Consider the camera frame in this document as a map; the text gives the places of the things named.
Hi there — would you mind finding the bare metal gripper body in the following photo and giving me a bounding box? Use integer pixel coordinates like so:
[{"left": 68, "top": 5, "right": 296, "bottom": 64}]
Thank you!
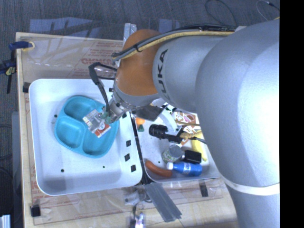
[{"left": 100, "top": 97, "right": 129, "bottom": 125}]

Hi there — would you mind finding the white and orange small carton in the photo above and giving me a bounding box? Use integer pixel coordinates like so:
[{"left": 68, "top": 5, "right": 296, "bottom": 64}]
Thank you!
[{"left": 94, "top": 123, "right": 112, "bottom": 138}]

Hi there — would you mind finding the blue divided plate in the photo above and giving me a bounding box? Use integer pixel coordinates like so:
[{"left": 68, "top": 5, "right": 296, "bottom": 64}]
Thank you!
[{"left": 54, "top": 95, "right": 120, "bottom": 159}]

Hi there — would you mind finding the orange carrot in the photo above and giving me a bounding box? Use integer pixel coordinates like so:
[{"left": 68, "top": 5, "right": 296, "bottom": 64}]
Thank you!
[{"left": 135, "top": 117, "right": 146, "bottom": 133}]

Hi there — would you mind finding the white plastic tray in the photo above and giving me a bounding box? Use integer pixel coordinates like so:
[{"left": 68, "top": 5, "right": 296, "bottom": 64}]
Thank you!
[
  {"left": 130, "top": 103, "right": 223, "bottom": 183},
  {"left": 28, "top": 78, "right": 143, "bottom": 196}
]

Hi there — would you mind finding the white and orange printed packet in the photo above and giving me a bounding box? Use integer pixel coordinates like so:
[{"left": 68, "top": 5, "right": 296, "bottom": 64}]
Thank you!
[
  {"left": 180, "top": 124, "right": 203, "bottom": 142},
  {"left": 172, "top": 111, "right": 200, "bottom": 126}
]

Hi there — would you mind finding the green can with silver top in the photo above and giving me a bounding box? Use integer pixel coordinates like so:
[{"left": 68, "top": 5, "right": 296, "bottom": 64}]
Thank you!
[{"left": 161, "top": 144, "right": 185, "bottom": 164}]

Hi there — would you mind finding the brown sausage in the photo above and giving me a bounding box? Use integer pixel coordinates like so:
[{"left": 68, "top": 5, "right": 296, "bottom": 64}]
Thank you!
[{"left": 144, "top": 160, "right": 173, "bottom": 178}]

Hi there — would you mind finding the black box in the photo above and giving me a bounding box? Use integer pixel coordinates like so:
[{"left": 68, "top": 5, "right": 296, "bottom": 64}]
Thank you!
[{"left": 184, "top": 150, "right": 202, "bottom": 164}]

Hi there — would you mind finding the yellow banana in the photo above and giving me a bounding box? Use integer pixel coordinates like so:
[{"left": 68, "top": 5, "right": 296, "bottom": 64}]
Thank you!
[{"left": 189, "top": 131, "right": 209, "bottom": 162}]

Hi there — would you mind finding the blue bottle with white cap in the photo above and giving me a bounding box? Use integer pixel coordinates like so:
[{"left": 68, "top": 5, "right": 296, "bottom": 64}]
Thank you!
[{"left": 166, "top": 161, "right": 203, "bottom": 177}]

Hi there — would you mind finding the brown cardboard board, red print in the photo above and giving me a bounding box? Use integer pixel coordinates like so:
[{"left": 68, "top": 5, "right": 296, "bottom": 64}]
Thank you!
[{"left": 23, "top": 38, "right": 225, "bottom": 226}]

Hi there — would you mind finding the black cylinder on white bracket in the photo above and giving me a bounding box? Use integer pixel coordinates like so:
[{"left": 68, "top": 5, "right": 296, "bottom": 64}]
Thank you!
[{"left": 149, "top": 98, "right": 185, "bottom": 144}]

